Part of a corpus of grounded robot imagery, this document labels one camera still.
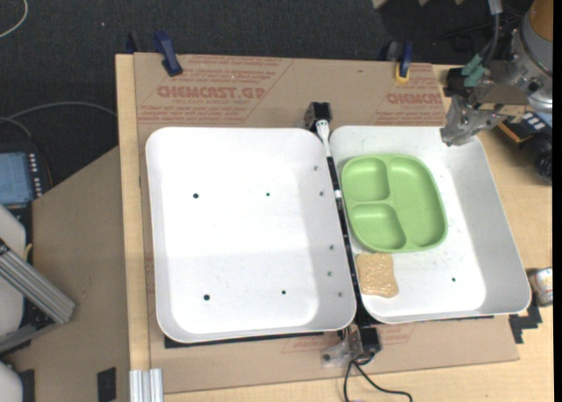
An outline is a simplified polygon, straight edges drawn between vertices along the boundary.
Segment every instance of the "connector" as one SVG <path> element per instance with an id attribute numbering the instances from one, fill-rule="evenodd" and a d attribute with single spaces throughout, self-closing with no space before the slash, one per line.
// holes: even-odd
<path id="1" fill-rule="evenodd" d="M 478 65 L 470 75 L 465 78 L 465 87 L 476 87 L 480 77 L 482 77 L 484 73 L 486 73 L 486 67 Z"/>
<path id="2" fill-rule="evenodd" d="M 463 66 L 463 70 L 460 72 L 461 75 L 471 75 L 480 63 L 482 63 L 482 57 L 480 57 L 480 54 L 476 54 L 471 58 L 471 61 Z"/>

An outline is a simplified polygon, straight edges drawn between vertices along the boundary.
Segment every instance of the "metal bracket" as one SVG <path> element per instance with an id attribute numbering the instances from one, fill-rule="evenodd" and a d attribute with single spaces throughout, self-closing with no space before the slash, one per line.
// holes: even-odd
<path id="1" fill-rule="evenodd" d="M 322 368 L 341 368 L 350 360 L 363 354 L 361 335 L 357 325 L 353 324 L 343 330 L 345 336 L 336 345 L 321 351 Z"/>

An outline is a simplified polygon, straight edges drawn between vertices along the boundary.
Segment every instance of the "cardboard sheet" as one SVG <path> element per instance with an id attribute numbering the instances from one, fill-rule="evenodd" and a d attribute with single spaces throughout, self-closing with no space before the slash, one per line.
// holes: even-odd
<path id="1" fill-rule="evenodd" d="M 37 402 L 102 400 L 99 379 L 109 394 L 115 383 L 115 400 L 128 400 L 119 171 L 114 148 L 33 202 L 33 265 L 76 302 L 68 324 L 5 358 L 34 371 Z"/>
<path id="2" fill-rule="evenodd" d="M 308 105 L 330 102 L 332 129 L 346 125 L 442 126 L 433 68 L 415 63 L 397 83 L 393 63 L 180 55 L 168 77 L 159 54 L 134 56 L 150 362 L 167 393 L 341 377 L 322 368 L 337 334 L 166 348 L 155 316 L 152 234 L 144 146 L 163 126 L 300 126 Z M 383 351 L 368 372 L 419 370 L 518 358 L 508 318 L 381 326 Z"/>

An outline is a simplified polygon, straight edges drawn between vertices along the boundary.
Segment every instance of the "white tray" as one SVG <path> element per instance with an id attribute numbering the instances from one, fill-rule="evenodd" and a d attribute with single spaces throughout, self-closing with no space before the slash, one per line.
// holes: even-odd
<path id="1" fill-rule="evenodd" d="M 362 294 L 369 314 L 385 323 L 515 313 L 530 286 L 478 139 L 447 147 L 437 127 L 345 126 L 330 146 L 335 165 L 363 154 L 410 154 L 436 180 L 448 220 L 436 248 L 393 254 L 399 293 Z M 354 254 L 364 250 L 351 236 Z"/>
<path id="2" fill-rule="evenodd" d="M 356 299 L 321 142 L 165 127 L 146 147 L 156 313 L 199 342 L 346 327 Z"/>

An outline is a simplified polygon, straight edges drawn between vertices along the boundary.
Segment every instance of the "electronic device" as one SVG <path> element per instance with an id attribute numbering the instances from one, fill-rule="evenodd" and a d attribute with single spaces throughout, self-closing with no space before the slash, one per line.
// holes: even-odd
<path id="1" fill-rule="evenodd" d="M 0 143 L 0 204 L 18 214 L 51 186 L 47 165 L 31 141 Z"/>

